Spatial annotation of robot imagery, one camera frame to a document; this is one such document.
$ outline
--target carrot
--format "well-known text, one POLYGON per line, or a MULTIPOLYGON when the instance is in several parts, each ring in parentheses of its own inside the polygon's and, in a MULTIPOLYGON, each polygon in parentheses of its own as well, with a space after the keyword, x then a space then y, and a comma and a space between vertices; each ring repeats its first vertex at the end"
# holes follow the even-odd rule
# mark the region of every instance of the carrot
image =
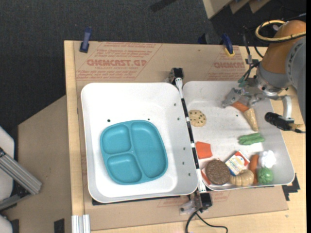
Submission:
POLYGON ((233 103, 231 106, 233 106, 234 108, 238 109, 241 112, 245 112, 249 109, 246 105, 242 104, 239 101, 233 103))
POLYGON ((211 182, 209 181, 208 177, 205 175, 205 173, 201 170, 201 174, 202 174, 202 178, 208 183, 211 184, 211 182))
POLYGON ((248 169, 251 170, 254 174, 254 184, 258 183, 258 179, 257 179, 257 165, 258 165, 258 159, 259 159, 259 154, 254 154, 251 158, 251 161, 248 165, 248 169))

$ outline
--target cookie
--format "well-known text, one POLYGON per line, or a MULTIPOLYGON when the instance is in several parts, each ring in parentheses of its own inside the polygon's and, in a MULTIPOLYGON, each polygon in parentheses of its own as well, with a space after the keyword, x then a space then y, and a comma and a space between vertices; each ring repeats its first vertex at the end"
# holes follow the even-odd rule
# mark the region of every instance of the cookie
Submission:
POLYGON ((203 127, 206 124, 206 116, 199 110, 190 110, 189 119, 194 127, 203 127))
POLYGON ((223 185, 230 179, 230 171, 228 166, 220 160, 212 160, 208 162, 205 173, 209 181, 216 185, 223 185))

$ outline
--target chocolate cookie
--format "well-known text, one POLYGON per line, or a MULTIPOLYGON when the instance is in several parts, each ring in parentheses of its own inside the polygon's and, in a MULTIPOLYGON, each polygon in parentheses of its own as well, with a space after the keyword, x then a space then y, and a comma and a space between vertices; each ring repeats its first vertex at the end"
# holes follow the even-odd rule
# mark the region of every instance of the chocolate cookie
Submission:
POLYGON ((209 181, 216 185, 223 185, 230 179, 228 166, 220 160, 212 160, 208 162, 205 168, 205 173, 209 181))

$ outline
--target gray carpet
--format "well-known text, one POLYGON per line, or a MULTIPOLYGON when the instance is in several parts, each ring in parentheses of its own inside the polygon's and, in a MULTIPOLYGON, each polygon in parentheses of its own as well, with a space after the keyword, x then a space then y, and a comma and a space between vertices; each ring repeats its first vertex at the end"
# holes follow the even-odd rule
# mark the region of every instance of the gray carpet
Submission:
POLYGON ((206 33, 219 44, 227 33, 243 45, 244 25, 305 11, 306 0, 272 0, 208 20, 202 0, 0 0, 0 126, 10 131, 65 95, 63 41, 82 40, 86 26, 91 40, 197 44, 206 33))

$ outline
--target blue plastic tray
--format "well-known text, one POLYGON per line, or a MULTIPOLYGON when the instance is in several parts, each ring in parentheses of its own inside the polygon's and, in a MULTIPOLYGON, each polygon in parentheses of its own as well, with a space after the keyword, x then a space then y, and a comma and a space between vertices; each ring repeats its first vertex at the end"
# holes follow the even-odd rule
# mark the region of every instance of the blue plastic tray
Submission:
POLYGON ((119 184, 138 184, 161 177, 168 167, 157 128, 144 120, 122 122, 101 134, 101 151, 109 176, 119 184))

